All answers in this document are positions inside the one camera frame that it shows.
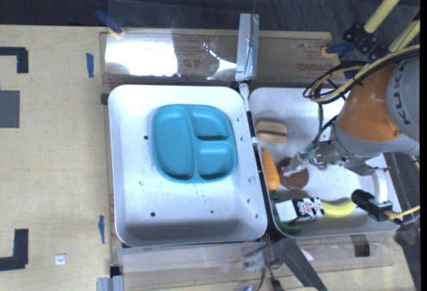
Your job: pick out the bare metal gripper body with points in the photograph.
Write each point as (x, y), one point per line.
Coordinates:
(325, 153)

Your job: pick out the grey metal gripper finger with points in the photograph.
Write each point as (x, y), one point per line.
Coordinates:
(300, 159)
(291, 170)

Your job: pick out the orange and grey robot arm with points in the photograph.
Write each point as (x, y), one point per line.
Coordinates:
(367, 109)

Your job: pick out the brown round biscuit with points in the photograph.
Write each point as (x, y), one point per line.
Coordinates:
(295, 181)

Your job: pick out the orange carrot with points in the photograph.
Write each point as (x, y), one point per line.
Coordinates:
(271, 171)

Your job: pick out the tan bread bun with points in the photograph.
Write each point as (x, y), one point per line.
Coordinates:
(271, 132)

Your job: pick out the white cow print carton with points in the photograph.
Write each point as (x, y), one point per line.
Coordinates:
(302, 209)

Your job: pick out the white plastic tray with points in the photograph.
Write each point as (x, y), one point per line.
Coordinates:
(187, 209)
(307, 109)

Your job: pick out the yellow banana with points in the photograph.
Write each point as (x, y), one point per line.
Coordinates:
(338, 209)

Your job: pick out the green toy vegetable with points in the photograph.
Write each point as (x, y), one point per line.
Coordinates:
(289, 229)

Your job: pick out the blue divided plate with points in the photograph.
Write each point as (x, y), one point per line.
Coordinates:
(173, 143)

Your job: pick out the black cylinder on white bracket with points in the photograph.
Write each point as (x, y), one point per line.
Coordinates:
(371, 203)

